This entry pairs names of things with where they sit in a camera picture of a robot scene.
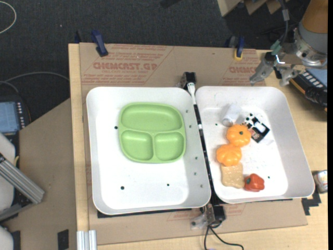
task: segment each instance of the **white plastic tray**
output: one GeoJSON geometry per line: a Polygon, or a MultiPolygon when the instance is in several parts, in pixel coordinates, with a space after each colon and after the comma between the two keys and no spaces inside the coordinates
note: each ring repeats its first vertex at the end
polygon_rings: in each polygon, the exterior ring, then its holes
{"type": "Polygon", "coordinates": [[[304,155],[284,94],[273,87],[204,86],[196,92],[208,159],[217,196],[226,203],[242,203],[310,196],[314,181],[304,155]],[[216,149],[227,144],[222,119],[230,104],[241,108],[237,122],[249,113],[270,128],[259,143],[251,139],[242,147],[243,173],[256,173],[265,180],[265,189],[249,192],[226,187],[221,182],[216,149]]]}
{"type": "Polygon", "coordinates": [[[211,189],[190,95],[176,87],[96,87],[86,99],[91,148],[93,200],[104,214],[204,206],[211,189]],[[121,151],[120,110],[133,102],[165,103],[183,116],[186,151],[166,164],[129,160],[121,151]]]}

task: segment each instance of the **metal can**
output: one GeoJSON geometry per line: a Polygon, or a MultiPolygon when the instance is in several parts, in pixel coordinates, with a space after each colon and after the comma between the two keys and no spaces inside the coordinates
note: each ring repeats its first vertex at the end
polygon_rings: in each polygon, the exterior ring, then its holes
{"type": "Polygon", "coordinates": [[[322,170],[313,174],[313,179],[320,193],[327,192],[327,170],[322,170]]]}

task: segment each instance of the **gray carpet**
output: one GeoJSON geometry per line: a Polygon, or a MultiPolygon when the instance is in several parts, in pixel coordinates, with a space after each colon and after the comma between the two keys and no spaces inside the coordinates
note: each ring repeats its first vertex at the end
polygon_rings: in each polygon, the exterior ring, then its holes
{"type": "MultiPolygon", "coordinates": [[[[245,47],[269,49],[283,29],[261,33],[284,26],[281,12],[271,15],[265,6],[251,16],[239,6],[223,18],[217,0],[179,0],[168,7],[161,4],[165,0],[0,1],[17,12],[15,25],[0,34],[0,81],[35,71],[68,77],[68,44],[74,43],[77,30],[88,42],[90,32],[97,29],[106,43],[206,47],[223,47],[230,36],[242,35],[245,47]]],[[[288,3],[294,23],[309,1],[288,3]]],[[[0,4],[0,31],[13,17],[10,8],[0,4]]],[[[27,101],[32,120],[69,97],[69,84],[60,77],[29,76],[11,83],[27,101]]],[[[0,85],[0,95],[12,93],[12,88],[0,85]]]]}

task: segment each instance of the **toy orange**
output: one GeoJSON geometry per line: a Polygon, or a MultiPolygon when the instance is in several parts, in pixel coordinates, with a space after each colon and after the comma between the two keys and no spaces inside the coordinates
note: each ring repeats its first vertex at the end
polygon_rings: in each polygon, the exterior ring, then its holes
{"type": "Polygon", "coordinates": [[[233,144],[223,144],[216,150],[216,159],[227,167],[235,166],[241,159],[240,147],[233,144]]]}
{"type": "Polygon", "coordinates": [[[251,141],[251,132],[240,124],[234,124],[227,130],[227,139],[235,146],[245,146],[251,141]]]}

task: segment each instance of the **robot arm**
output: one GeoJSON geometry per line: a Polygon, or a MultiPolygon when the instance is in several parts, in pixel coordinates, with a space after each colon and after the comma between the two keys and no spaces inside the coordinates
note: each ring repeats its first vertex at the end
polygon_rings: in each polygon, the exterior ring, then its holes
{"type": "MultiPolygon", "coordinates": [[[[288,26],[288,10],[283,7],[288,26]]],[[[264,80],[272,71],[280,86],[305,72],[306,68],[327,69],[328,0],[311,0],[302,21],[294,30],[292,43],[277,41],[250,77],[250,83],[264,80]]]]}

